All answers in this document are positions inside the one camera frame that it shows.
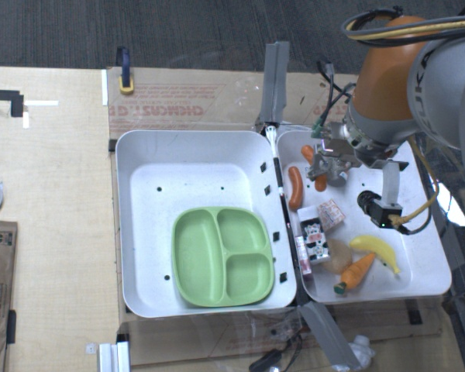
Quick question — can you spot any yellow banana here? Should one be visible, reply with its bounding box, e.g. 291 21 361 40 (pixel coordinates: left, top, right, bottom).
349 235 401 275

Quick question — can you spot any orange sausage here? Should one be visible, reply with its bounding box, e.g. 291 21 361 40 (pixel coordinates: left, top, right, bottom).
301 144 329 193

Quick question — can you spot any white carton with red print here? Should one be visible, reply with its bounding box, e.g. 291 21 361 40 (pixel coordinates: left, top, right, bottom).
316 198 347 233

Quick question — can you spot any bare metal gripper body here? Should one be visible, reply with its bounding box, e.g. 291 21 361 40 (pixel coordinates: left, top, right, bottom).
315 121 364 170

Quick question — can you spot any orange carrot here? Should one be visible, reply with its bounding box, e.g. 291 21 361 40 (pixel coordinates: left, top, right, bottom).
333 252 377 296

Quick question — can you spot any beige round bread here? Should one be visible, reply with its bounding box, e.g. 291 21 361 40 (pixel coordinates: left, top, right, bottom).
321 239 353 275

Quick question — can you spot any black cylinder on white bracket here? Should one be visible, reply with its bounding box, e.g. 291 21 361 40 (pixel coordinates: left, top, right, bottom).
356 160 410 229

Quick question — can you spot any white plastic tray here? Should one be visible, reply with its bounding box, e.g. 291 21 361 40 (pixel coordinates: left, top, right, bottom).
275 129 453 306
115 129 298 319

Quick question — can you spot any pink packet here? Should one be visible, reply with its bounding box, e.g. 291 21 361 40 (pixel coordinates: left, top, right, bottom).
294 235 313 278

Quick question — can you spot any red sausage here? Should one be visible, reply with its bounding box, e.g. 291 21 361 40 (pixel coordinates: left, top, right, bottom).
288 166 305 212

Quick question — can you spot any white carton with cow print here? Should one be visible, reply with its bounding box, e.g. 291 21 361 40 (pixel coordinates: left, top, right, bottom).
297 205 331 266

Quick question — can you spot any brown cardboard board red print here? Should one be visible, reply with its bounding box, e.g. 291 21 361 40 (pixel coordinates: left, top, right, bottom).
106 67 465 367

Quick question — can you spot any green divided plate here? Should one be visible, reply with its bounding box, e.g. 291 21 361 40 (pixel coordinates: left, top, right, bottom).
171 206 276 308

